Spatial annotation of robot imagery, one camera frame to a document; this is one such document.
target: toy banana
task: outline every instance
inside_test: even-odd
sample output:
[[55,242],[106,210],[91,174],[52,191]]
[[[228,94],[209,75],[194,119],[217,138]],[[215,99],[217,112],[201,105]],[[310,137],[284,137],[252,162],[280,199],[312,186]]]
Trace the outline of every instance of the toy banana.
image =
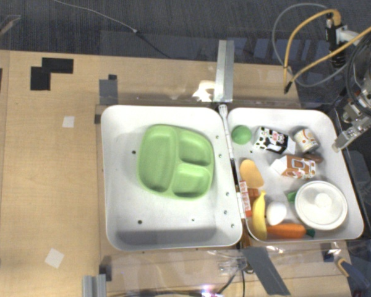
[[265,191],[261,191],[261,194],[253,203],[253,235],[260,240],[267,239],[267,225],[265,224]]

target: white egg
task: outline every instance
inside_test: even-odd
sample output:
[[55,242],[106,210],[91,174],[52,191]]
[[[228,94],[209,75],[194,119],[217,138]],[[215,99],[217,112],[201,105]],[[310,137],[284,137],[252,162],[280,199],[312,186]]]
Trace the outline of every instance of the white egg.
[[271,202],[267,207],[267,221],[270,225],[278,225],[287,215],[286,205],[282,202]]

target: green plate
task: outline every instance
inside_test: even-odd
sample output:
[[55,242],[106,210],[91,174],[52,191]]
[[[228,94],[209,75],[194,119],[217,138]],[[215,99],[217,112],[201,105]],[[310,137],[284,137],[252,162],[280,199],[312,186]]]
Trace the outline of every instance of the green plate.
[[211,186],[215,159],[211,143],[180,127],[155,125],[144,134],[137,159],[137,179],[152,192],[196,198]]

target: white bowl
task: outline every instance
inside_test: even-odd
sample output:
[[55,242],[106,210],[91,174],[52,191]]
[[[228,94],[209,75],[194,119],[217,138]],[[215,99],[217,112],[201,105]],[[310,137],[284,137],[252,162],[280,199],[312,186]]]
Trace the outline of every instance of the white bowl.
[[296,195],[296,211],[306,225],[316,230],[339,227],[348,213],[344,194],[325,181],[311,181],[303,185]]

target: yellow cable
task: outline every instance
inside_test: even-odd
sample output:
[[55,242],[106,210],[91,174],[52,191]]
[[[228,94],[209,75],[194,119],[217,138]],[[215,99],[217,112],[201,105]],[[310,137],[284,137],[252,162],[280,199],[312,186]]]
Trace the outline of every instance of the yellow cable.
[[286,88],[285,88],[285,93],[288,92],[291,84],[299,77],[301,76],[304,72],[308,71],[309,69],[311,69],[312,67],[316,66],[317,64],[320,64],[321,62],[323,61],[326,61],[327,59],[329,58],[332,58],[333,56],[337,55],[338,53],[342,52],[343,50],[345,50],[346,48],[348,48],[349,46],[351,46],[355,41],[359,40],[360,38],[362,38],[364,35],[368,34],[371,32],[371,26],[369,28],[367,28],[366,30],[364,30],[363,32],[361,32],[358,36],[356,36],[355,38],[351,39],[349,42],[347,42],[346,44],[344,44],[343,46],[341,46],[340,48],[336,49],[335,51],[331,52],[330,54],[314,61],[312,64],[309,64],[308,66],[304,67],[303,69],[301,69],[291,80],[290,82],[287,84]]
[[318,12],[315,15],[309,17],[308,19],[303,21],[300,25],[298,25],[294,31],[292,31],[292,33],[290,35],[290,38],[289,38],[289,41],[287,43],[286,54],[284,55],[284,63],[283,63],[283,84],[284,84],[284,86],[286,86],[286,84],[287,84],[286,81],[287,81],[287,68],[288,68],[289,54],[290,54],[291,43],[292,43],[292,40],[294,39],[295,35],[298,33],[298,31],[300,29],[305,27],[309,22],[317,19],[318,17],[321,17],[322,15],[330,14],[330,13],[333,14],[334,25],[341,24],[341,14],[339,13],[339,11],[336,10],[336,9],[327,9],[327,10]]

